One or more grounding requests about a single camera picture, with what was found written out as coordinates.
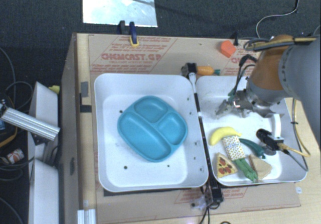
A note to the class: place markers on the yellow banana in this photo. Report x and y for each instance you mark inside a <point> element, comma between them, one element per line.
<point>219,133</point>

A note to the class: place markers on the small orange and white can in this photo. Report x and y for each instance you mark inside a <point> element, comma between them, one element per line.
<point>15,155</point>

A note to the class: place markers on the black cylinder on white bracket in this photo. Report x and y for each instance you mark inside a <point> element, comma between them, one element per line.
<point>267,138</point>

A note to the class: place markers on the orange carrot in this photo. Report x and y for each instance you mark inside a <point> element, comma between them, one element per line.
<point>205,69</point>

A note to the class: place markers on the small yellow toy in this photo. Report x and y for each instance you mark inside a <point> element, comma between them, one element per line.
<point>55,89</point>

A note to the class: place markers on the blue divided plate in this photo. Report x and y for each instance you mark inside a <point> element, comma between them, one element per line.
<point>150,130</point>

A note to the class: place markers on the thin black and white rod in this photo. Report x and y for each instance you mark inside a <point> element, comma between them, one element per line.
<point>200,117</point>

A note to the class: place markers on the yellow corn with green husk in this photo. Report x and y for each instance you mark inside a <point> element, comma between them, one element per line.
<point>234,149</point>

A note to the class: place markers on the pizza slice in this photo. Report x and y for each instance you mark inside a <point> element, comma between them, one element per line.
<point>224,166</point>

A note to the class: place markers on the orange block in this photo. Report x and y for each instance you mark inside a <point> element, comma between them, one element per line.
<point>227,48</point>

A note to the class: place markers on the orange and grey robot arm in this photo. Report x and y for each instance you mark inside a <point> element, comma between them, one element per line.
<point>283,72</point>

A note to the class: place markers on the beige bread slice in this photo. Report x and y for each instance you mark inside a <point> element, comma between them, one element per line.
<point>262,169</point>

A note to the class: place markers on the dark green chili pepper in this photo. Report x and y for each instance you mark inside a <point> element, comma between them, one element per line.
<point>253,146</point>

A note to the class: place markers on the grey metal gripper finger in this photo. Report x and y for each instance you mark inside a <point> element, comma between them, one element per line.
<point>222,107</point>
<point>245,113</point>

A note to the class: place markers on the brown cardboard board red print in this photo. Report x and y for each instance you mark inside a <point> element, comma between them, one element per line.
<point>150,52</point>

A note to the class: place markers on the white plastic tray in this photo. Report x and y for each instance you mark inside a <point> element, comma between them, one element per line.
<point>250,125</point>
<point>113,167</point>

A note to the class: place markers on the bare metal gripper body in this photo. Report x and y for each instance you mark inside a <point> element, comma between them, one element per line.
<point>244,101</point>

